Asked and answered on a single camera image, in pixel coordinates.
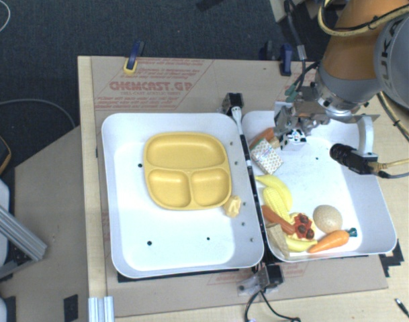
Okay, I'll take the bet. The thin black and white rod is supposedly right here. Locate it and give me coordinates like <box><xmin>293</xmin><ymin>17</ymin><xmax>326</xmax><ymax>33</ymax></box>
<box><xmin>231</xmin><ymin>107</ymin><xmax>269</xmax><ymax>265</ymax></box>

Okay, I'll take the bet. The pale yellow crinkled toy food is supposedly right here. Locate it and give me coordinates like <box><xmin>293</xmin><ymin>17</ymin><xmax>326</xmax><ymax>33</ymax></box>
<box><xmin>222</xmin><ymin>195</ymin><xmax>242</xmax><ymax>219</ymax></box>

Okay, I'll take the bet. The yellow banana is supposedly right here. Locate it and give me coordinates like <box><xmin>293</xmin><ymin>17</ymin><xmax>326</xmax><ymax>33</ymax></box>
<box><xmin>284</xmin><ymin>235</ymin><xmax>319</xmax><ymax>253</ymax></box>
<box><xmin>255</xmin><ymin>174</ymin><xmax>293</xmax><ymax>211</ymax></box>

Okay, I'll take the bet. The white plastic tray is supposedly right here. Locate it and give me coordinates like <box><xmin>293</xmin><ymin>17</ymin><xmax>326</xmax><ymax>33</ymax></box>
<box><xmin>101</xmin><ymin>112</ymin><xmax>265</xmax><ymax>279</ymax></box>
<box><xmin>240</xmin><ymin>110</ymin><xmax>398</xmax><ymax>264</ymax></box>

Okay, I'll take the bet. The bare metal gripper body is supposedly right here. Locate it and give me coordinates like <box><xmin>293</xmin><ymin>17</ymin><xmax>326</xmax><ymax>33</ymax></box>
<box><xmin>273</xmin><ymin>91</ymin><xmax>360</xmax><ymax>129</ymax></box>

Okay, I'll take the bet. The orange carrot with green top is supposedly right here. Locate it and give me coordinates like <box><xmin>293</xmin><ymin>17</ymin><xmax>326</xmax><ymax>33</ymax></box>
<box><xmin>307</xmin><ymin>227</ymin><xmax>359</xmax><ymax>254</ymax></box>

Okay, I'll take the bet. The white dotted packet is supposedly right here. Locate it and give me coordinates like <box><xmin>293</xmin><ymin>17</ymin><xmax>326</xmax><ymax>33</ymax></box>
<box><xmin>250</xmin><ymin>138</ymin><xmax>285</xmax><ymax>176</ymax></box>

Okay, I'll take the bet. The orange-red sausage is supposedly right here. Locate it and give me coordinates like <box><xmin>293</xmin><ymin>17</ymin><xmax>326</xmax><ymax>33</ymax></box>
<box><xmin>261</xmin><ymin>205</ymin><xmax>296</xmax><ymax>236</ymax></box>

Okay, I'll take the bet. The beige speckled egg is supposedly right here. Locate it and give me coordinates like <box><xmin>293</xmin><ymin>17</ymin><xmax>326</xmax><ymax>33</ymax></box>
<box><xmin>312</xmin><ymin>204</ymin><xmax>344</xmax><ymax>234</ymax></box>

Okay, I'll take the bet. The brown cardboard board red print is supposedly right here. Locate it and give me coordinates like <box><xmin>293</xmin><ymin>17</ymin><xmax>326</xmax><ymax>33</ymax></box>
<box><xmin>89</xmin><ymin>56</ymin><xmax>390</xmax><ymax>317</ymax></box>

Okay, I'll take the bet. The black and white cow carton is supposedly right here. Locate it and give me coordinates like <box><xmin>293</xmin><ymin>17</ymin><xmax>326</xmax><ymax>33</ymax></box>
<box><xmin>279</xmin><ymin>128</ymin><xmax>308</xmax><ymax>152</ymax></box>

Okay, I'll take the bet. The tan bread slice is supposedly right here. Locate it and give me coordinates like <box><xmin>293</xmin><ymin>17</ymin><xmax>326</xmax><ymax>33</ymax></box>
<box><xmin>265</xmin><ymin>223</ymin><xmax>291</xmax><ymax>259</ymax></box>

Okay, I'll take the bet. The pizza slice with red toppings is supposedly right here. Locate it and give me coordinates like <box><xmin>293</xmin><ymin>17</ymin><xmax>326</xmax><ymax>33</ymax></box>
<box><xmin>288</xmin><ymin>212</ymin><xmax>318</xmax><ymax>242</ymax></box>

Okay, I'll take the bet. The black cylinder on white bracket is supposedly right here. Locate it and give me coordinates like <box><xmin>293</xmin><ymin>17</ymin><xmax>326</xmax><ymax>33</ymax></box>
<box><xmin>329</xmin><ymin>113</ymin><xmax>381</xmax><ymax>176</ymax></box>

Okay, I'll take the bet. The yellow divided plate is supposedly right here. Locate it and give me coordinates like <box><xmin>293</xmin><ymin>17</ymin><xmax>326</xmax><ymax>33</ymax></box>
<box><xmin>143</xmin><ymin>131</ymin><xmax>233</xmax><ymax>211</ymax></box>

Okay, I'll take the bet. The yellow corn cob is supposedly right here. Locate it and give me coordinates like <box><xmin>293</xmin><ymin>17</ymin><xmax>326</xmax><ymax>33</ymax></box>
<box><xmin>262</xmin><ymin>186</ymin><xmax>291</xmax><ymax>223</ymax></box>

